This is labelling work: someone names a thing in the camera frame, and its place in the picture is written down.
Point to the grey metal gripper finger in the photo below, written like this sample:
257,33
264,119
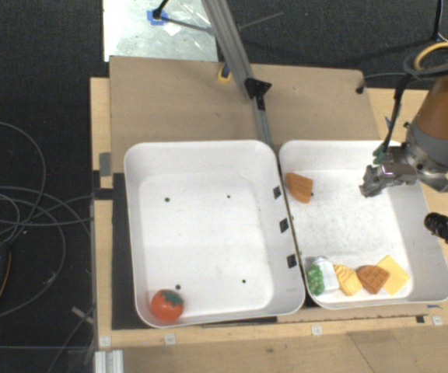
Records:
379,183
367,183

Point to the brown cardboard board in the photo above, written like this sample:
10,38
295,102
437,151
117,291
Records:
177,103

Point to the white plastic tray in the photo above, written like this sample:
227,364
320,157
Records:
356,224
208,231

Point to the brown waffle biscuit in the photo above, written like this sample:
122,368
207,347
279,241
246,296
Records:
372,279

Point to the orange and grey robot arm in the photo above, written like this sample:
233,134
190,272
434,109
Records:
447,103

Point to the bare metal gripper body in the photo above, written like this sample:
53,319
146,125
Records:
403,169

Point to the yellow ridged toy bread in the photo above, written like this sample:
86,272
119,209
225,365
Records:
348,280

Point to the orange waffle biscuit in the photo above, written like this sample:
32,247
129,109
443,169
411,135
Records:
299,187

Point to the yellow cheese slice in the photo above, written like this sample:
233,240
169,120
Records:
395,276

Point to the white packet with green peas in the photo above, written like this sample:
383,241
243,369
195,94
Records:
321,278

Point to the red toy tomato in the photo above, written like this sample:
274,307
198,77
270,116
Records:
166,305

